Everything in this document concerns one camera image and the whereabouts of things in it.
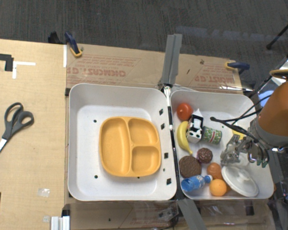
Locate blue plastic bottle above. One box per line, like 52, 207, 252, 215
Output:
180, 173, 214, 195

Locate white plastic tray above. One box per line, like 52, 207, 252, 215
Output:
63, 82, 184, 207
164, 89, 280, 206

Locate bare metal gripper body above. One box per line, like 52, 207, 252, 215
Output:
225, 134, 271, 168

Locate red tomato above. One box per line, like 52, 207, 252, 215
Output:
176, 102, 194, 122

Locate green can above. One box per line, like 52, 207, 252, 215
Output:
200, 126, 223, 145

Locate brown chocolate doughnut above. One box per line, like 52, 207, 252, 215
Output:
196, 147, 214, 165

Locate brown cardboard board red print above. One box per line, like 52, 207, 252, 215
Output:
56, 43, 286, 230

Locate yellow banana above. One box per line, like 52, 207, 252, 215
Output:
175, 120, 196, 156

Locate white and black milk carton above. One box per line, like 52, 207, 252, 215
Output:
185, 108, 206, 144

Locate white round lid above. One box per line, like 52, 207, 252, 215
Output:
220, 165, 261, 199

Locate orange divided plate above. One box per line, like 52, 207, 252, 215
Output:
97, 115, 165, 180

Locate orange ball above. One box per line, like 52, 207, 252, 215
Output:
209, 178, 228, 198

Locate grey handled scissors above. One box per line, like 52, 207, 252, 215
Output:
0, 101, 36, 172

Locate brown round biscuit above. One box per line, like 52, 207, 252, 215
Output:
178, 155, 203, 180

